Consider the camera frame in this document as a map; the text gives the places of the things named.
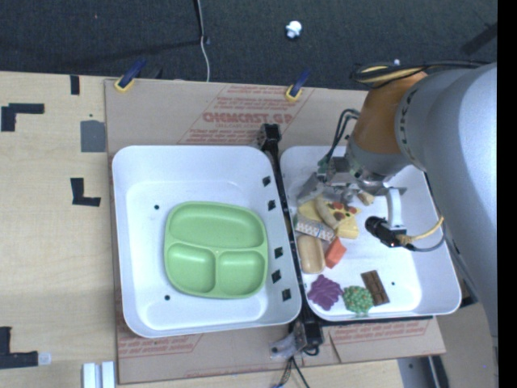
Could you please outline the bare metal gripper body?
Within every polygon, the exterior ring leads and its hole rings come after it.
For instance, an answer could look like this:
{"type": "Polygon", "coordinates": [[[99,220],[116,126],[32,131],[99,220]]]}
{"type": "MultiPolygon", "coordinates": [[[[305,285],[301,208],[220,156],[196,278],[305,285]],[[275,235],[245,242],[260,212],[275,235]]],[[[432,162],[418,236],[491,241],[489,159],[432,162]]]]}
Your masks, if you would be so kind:
{"type": "Polygon", "coordinates": [[[382,196],[389,188],[386,183],[406,167],[406,159],[402,156],[334,156],[324,157],[322,167],[324,183],[329,187],[382,196]]]}

